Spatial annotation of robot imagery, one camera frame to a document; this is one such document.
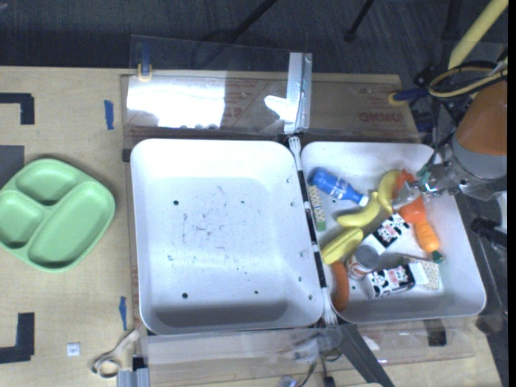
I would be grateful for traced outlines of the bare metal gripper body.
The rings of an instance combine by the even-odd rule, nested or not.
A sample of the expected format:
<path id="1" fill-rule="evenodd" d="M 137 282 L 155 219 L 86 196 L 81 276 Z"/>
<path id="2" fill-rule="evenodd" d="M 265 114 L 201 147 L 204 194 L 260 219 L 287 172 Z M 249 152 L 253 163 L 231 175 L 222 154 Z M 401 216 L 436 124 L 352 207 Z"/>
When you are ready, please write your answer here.
<path id="1" fill-rule="evenodd" d="M 488 179 L 473 175 L 458 164 L 425 164 L 421 190 L 432 195 L 458 194 L 488 201 L 507 191 L 506 176 Z"/>

